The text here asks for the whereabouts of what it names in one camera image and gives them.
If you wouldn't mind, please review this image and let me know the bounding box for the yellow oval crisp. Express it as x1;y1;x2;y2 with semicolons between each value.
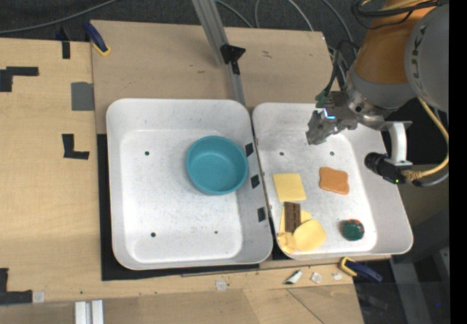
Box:
293;219;327;253

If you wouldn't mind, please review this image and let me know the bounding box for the pale wood board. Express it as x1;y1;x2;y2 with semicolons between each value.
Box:
90;19;393;282

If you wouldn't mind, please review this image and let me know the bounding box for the small yellow wedge piece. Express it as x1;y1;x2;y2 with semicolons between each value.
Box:
276;231;298;255

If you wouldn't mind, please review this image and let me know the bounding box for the black cylinder on white bracket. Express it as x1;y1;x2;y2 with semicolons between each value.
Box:
363;120;414;185

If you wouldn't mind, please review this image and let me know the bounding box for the white plastic tray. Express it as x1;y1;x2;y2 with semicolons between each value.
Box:
105;98;274;271
251;101;414;262

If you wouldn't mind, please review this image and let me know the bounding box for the white and green small wrapper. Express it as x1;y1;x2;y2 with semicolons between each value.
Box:
283;270;304;285

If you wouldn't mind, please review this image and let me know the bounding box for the green and red round toy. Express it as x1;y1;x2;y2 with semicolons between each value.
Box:
341;218;366;242

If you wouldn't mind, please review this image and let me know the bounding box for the yellow square cheese slice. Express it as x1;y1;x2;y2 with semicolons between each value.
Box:
272;173;307;204

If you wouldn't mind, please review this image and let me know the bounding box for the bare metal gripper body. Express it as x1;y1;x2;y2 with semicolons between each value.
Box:
324;90;386;132

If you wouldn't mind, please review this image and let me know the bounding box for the teal bowl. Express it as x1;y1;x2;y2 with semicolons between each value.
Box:
185;135;250;196

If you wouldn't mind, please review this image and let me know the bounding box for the orange toast slice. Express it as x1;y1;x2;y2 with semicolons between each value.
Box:
318;166;350;196

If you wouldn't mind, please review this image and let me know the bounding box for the brown chocolate bar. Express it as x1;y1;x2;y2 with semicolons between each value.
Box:
283;201;302;234

